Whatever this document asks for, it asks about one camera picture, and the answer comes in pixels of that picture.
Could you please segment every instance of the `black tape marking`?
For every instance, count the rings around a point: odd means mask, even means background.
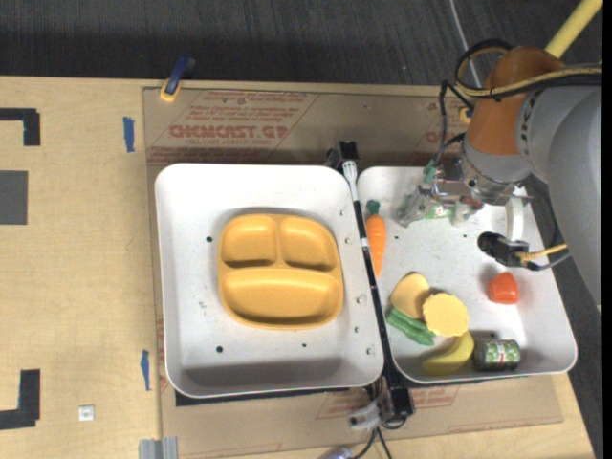
[[[36,426],[40,419],[40,369],[21,371],[17,408],[0,411],[0,430]]]
[[[21,120],[23,122],[23,145],[40,146],[40,114],[36,109],[0,107],[0,120]]]

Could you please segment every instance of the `green can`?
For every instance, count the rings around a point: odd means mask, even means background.
[[[512,371],[520,364],[520,347],[511,339],[478,339],[473,358],[479,371]]]

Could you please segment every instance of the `white tray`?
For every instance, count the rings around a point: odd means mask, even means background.
[[[449,219],[421,220],[400,226],[393,212],[405,195],[422,181],[423,170],[414,167],[372,167],[358,178],[363,206],[374,199],[386,218],[387,240],[378,279],[382,306],[395,285],[408,273],[425,276],[431,287],[460,297],[470,312],[470,330],[475,337],[515,339],[521,348],[521,363],[514,371],[484,373],[471,362],[456,375],[444,378],[425,373],[422,362],[448,346],[451,339],[436,338],[435,347],[414,343],[399,330],[387,326],[397,368],[416,383],[447,383],[564,372],[576,362],[577,346],[551,270],[530,272],[508,269],[480,251],[476,244],[483,231],[506,234],[506,210],[484,207],[469,222],[454,227]],[[523,240],[530,251],[542,250],[542,240],[530,207],[525,208]],[[487,284],[497,273],[509,271],[517,280],[520,300],[515,305],[489,300]]]
[[[165,365],[192,398],[364,386],[383,351],[350,189],[325,166],[174,164],[155,182]],[[308,216],[335,236],[344,303],[326,325],[264,330],[237,322],[217,289],[217,240],[248,212]]]

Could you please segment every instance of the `green bean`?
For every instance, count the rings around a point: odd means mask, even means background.
[[[429,334],[430,332],[427,333],[423,330],[415,328],[409,323],[406,323],[393,312],[389,314],[386,321],[391,326],[403,332],[409,339],[419,343],[420,345],[426,345],[427,347],[432,347],[434,345],[433,337]]]
[[[427,325],[425,325],[422,321],[419,321],[418,319],[415,319],[413,317],[409,317],[406,313],[401,312],[395,307],[391,308],[390,314],[394,315],[395,317],[398,317],[401,321],[409,324],[410,326],[413,326],[417,330],[427,333],[432,338],[435,336],[435,334],[431,332],[431,330],[427,328]]]

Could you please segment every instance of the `carrot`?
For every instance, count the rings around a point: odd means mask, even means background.
[[[386,224],[384,219],[379,215],[381,203],[376,201],[368,201],[365,205],[370,212],[370,216],[365,222],[365,231],[367,240],[370,244],[370,255],[372,257],[372,265],[376,277],[381,274],[383,268],[384,245],[386,244]]]

